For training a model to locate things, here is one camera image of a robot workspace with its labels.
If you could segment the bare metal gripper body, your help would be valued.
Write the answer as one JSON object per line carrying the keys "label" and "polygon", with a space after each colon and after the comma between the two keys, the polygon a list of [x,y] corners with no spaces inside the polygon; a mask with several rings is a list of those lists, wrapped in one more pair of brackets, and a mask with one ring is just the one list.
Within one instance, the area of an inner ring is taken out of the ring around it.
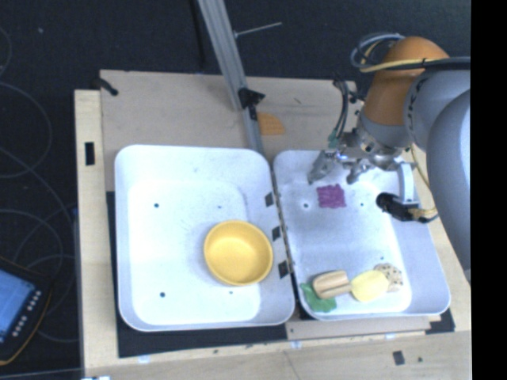
{"label": "bare metal gripper body", "polygon": [[402,148],[386,146],[363,130],[332,131],[328,147],[333,160],[357,169],[395,169],[396,159],[402,153]]}

